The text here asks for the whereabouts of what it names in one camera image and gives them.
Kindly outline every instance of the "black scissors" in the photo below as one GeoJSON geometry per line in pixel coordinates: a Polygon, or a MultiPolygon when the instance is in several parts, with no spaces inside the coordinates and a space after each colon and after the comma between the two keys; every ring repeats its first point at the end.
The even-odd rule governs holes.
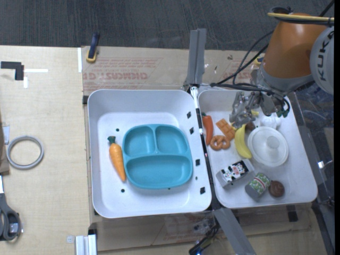
{"type": "Polygon", "coordinates": [[[6,202],[2,176],[0,175],[0,239],[11,241],[21,232],[21,221],[18,213],[12,210],[6,202]]]}

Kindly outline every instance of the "dark floor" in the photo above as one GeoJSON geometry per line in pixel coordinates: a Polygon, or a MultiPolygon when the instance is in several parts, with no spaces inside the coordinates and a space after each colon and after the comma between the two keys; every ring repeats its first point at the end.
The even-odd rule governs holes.
{"type": "Polygon", "coordinates": [[[102,46],[188,49],[190,30],[206,28],[206,49],[247,50],[277,24],[270,8],[319,15],[330,1],[0,0],[0,45],[79,47],[99,31],[102,46]]]}

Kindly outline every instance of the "light wood surface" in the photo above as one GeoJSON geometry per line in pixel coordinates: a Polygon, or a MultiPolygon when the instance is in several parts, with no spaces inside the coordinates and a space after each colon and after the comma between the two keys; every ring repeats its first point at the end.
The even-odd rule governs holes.
{"type": "MultiPolygon", "coordinates": [[[[86,134],[82,105],[82,75],[76,48],[0,46],[0,61],[18,61],[26,69],[29,86],[14,80],[14,70],[0,69],[0,111],[10,126],[10,140],[20,135],[38,137],[45,149],[42,162],[3,176],[7,203],[19,212],[23,234],[14,243],[0,241],[0,254],[74,254],[72,236],[87,235],[89,227],[86,134]]],[[[33,160],[37,147],[29,142],[13,149],[19,162],[33,160]]],[[[257,254],[326,254],[312,210],[308,229],[252,234],[257,254]]],[[[101,254],[188,254],[193,243],[101,252],[101,254]]],[[[220,240],[206,255],[234,254],[220,240]]]]}

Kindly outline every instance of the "gray ring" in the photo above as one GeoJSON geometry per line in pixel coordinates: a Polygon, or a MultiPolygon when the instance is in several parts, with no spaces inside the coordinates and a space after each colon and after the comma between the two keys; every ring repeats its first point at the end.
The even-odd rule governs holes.
{"type": "Polygon", "coordinates": [[[37,139],[36,137],[29,136],[29,135],[24,135],[24,136],[19,136],[19,137],[14,138],[8,144],[6,153],[7,153],[8,161],[10,162],[10,164],[14,168],[21,169],[21,170],[27,170],[27,169],[31,169],[31,168],[37,166],[41,162],[41,160],[43,159],[43,156],[44,156],[44,148],[43,148],[43,144],[41,143],[41,141],[39,139],[37,139]],[[27,140],[35,142],[39,146],[39,148],[40,148],[40,156],[33,163],[31,163],[31,164],[28,164],[28,165],[17,164],[11,158],[11,150],[12,150],[13,146],[16,145],[18,142],[27,141],[27,140]]]}

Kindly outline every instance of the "orange waffle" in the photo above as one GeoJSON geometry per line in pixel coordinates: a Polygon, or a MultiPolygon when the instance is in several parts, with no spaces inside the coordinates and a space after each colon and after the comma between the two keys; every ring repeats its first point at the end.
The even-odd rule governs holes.
{"type": "Polygon", "coordinates": [[[235,138],[235,130],[227,121],[225,121],[225,119],[219,120],[216,125],[223,132],[224,136],[229,139],[229,141],[235,138]]]}

